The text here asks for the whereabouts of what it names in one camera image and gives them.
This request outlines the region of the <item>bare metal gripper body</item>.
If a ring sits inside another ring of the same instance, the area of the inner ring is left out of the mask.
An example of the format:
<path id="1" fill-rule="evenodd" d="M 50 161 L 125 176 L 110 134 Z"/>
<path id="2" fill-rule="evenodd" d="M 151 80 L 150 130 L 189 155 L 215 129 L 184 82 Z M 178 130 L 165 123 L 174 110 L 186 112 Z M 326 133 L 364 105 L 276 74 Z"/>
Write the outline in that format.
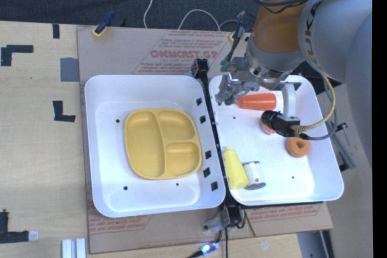
<path id="1" fill-rule="evenodd" d="M 226 74 L 229 88 L 274 90 L 290 74 L 289 70 L 272 69 L 262 62 L 245 57 L 234 57 Z"/>

